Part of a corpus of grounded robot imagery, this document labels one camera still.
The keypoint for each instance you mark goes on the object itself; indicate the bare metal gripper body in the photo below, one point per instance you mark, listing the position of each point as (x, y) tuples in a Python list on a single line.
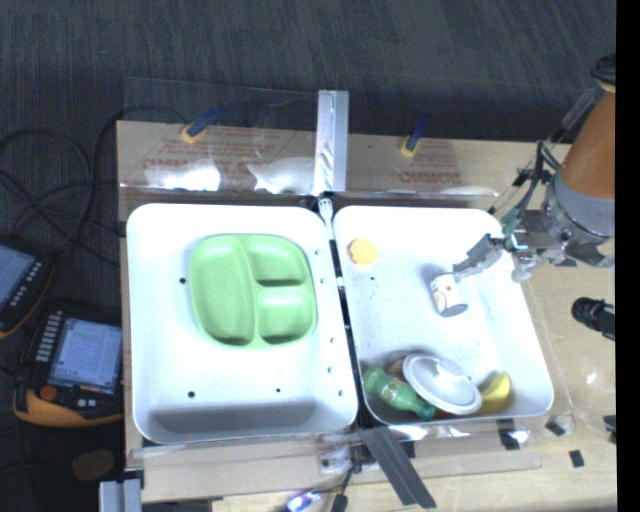
[(547, 240)]

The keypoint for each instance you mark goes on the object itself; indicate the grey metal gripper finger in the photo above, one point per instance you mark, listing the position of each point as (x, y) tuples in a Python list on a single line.
[(526, 268), (477, 257)]

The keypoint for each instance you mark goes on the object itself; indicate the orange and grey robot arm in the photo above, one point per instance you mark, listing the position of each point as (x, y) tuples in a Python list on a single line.
[(592, 150)]

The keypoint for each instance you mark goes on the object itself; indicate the white printed cup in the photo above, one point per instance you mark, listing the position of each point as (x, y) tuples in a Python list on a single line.
[(446, 294)]

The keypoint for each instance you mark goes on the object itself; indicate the white plastic tray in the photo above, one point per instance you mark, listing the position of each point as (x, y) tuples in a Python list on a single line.
[(400, 310), (165, 350)]

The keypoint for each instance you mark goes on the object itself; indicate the brown cardboard board red print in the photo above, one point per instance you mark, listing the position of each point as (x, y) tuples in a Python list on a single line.
[(575, 360)]

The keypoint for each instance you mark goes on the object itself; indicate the yellow round biscuit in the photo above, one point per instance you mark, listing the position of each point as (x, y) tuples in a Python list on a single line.
[(363, 251)]

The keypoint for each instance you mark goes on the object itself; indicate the yellow banana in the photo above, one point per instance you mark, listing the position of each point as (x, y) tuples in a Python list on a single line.
[(497, 392)]

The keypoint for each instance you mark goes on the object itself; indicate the white bowl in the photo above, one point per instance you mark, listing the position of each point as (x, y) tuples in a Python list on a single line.
[(440, 382)]

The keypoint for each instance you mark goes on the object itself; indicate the thin black and white rod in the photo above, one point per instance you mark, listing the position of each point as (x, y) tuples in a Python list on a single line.
[(340, 280)]

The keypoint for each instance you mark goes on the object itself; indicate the green plastic bottle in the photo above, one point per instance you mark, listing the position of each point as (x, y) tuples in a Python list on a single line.
[(395, 392)]

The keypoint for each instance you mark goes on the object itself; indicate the green divided plate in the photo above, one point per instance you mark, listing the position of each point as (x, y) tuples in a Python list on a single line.
[(225, 285)]

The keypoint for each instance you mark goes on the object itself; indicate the black cylinder on white bracket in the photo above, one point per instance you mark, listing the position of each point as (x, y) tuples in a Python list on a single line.
[(592, 312)]

